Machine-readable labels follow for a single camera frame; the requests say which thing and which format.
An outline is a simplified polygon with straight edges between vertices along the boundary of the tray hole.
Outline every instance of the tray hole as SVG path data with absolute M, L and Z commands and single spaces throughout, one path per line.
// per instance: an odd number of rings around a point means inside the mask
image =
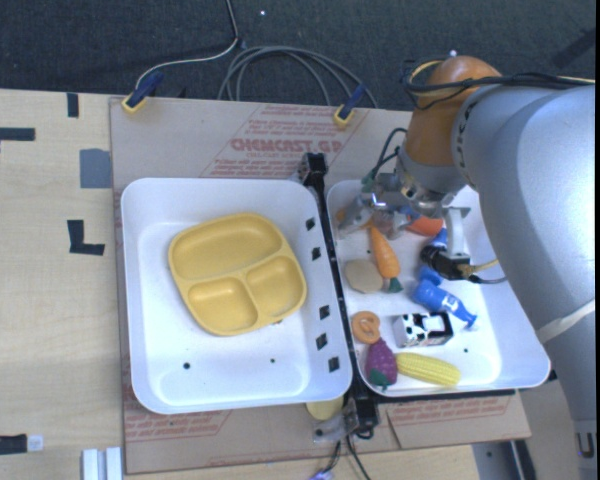
M 316 347 L 318 350 L 322 350 L 327 345 L 327 334 L 323 333 L 316 338 Z
M 329 373 L 335 372 L 340 369 L 340 359 L 332 357 L 329 359 Z

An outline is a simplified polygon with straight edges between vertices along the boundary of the orange carrot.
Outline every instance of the orange carrot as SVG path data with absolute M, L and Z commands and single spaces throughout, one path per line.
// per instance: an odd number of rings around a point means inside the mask
M 400 274 L 400 262 L 398 261 L 398 257 L 389 244 L 389 241 L 378 228 L 371 226 L 369 229 L 371 233 L 371 248 L 376 259 L 378 272 L 380 272 L 380 275 L 385 279 L 389 279 L 389 292 L 399 292 L 402 290 L 402 285 L 397 279 Z

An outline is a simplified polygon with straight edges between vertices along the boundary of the yellow divided plate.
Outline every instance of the yellow divided plate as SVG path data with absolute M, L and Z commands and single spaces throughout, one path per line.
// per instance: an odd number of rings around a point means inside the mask
M 257 213 L 236 213 L 178 233 L 171 275 L 196 321 L 210 333 L 254 331 L 297 311 L 307 284 L 284 235 Z

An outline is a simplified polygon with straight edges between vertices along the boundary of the metal bracket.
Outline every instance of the metal bracket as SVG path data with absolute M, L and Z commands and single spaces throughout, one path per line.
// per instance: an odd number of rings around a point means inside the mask
M 80 479 L 122 480 L 122 453 L 120 448 L 82 450 Z
M 342 438 L 354 433 L 360 427 L 356 403 L 353 398 L 333 418 L 319 421 L 313 425 L 313 442 L 329 441 L 337 443 Z
M 447 227 L 447 253 L 449 256 L 465 254 L 464 226 L 462 220 L 471 211 L 471 208 L 445 208 L 442 213 Z

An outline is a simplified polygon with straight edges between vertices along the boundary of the white tray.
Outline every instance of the white tray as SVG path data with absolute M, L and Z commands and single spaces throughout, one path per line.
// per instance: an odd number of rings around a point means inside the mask
M 175 414 L 304 403 L 349 388 L 352 366 L 309 190 L 287 180 L 146 178 L 124 190 L 121 212 L 131 380 L 147 409 Z M 278 226 L 304 272 L 307 298 L 280 323 L 219 337 L 189 313 L 167 251 L 183 229 L 238 212 Z
M 362 310 L 373 311 L 380 318 L 381 336 L 394 352 L 417 352 L 437 357 L 456 365 L 462 373 L 460 383 L 453 388 L 433 386 L 404 375 L 398 375 L 398 382 L 389 386 L 386 391 L 367 383 L 369 388 L 387 397 L 413 397 L 527 388 L 543 383 L 550 371 L 549 358 L 508 283 L 476 285 L 468 281 L 443 281 L 441 288 L 458 297 L 469 311 L 477 314 L 475 330 L 465 330 L 464 322 L 450 316 L 454 337 L 446 344 L 411 348 L 396 346 L 391 327 L 393 317 L 427 311 L 411 301 L 408 287 L 416 282 L 422 265 L 419 253 L 430 238 L 405 232 L 390 241 L 400 260 L 399 280 L 406 285 L 405 290 L 399 293 L 372 294 L 353 290 L 344 276 L 344 266 L 352 259 L 372 258 L 368 230 L 358 230 L 348 235 L 339 234 L 335 215 L 338 210 L 349 205 L 360 193 L 360 188 L 360 181 L 343 181 L 334 185 L 327 195 L 348 316 L 352 317 Z M 484 228 L 476 192 L 470 188 L 462 190 L 453 204 L 471 208 L 464 219 L 464 233 L 465 251 L 471 255 L 472 264 L 491 261 L 495 254 Z M 499 278 L 503 273 L 496 267 L 481 275 L 485 278 Z M 354 344 L 358 357 L 357 367 L 362 373 L 367 346 L 355 339 Z

